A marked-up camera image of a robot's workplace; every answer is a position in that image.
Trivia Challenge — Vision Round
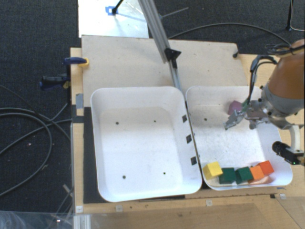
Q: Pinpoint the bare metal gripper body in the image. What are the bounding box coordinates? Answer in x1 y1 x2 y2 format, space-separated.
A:
242 98 297 129

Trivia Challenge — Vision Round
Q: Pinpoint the purple block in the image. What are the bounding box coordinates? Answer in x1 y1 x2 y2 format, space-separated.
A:
228 100 244 115

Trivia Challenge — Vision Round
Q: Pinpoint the white plastic tray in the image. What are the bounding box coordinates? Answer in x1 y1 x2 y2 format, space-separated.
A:
90 86 203 203
185 85 294 191

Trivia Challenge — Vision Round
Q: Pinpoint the thin black rod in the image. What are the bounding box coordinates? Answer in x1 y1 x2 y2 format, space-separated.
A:
184 96 203 176

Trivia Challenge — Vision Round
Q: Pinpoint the red cube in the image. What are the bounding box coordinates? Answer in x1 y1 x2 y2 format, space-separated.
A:
258 160 275 176

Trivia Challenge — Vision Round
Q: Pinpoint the orange cube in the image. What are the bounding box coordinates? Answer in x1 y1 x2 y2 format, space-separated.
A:
249 165 265 181

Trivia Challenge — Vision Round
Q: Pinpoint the green cube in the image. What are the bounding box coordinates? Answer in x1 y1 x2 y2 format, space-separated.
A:
218 167 237 185
234 166 254 185

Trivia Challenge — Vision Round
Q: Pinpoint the yellow cube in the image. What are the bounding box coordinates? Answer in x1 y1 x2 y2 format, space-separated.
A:
202 161 224 181

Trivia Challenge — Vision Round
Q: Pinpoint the black cylinder on white bracket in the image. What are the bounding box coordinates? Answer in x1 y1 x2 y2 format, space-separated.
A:
272 124 305 166

